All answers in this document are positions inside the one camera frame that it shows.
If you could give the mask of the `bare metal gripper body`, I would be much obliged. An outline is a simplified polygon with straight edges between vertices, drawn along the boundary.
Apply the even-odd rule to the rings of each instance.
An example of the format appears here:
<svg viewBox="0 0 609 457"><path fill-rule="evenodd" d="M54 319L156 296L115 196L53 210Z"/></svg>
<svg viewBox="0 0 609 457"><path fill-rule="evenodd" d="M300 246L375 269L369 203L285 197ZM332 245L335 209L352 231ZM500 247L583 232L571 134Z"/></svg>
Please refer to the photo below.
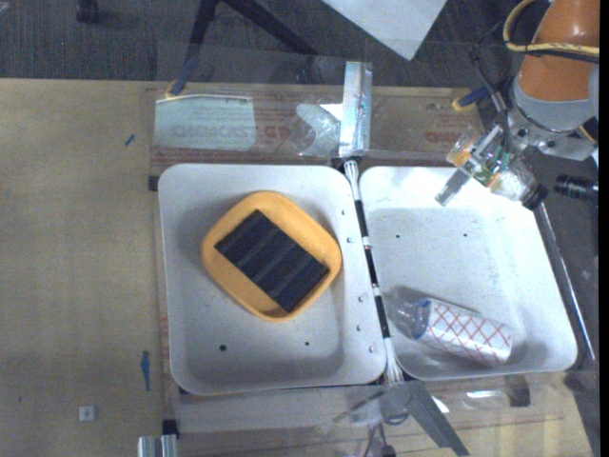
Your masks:
<svg viewBox="0 0 609 457"><path fill-rule="evenodd" d="M520 167L531 150L560 159L583 161L597 149L598 143L583 126L555 131L539 127L518 111L504 112L488 131L468 144L468 162L475 165L475 171L488 170L494 176Z"/></svg>

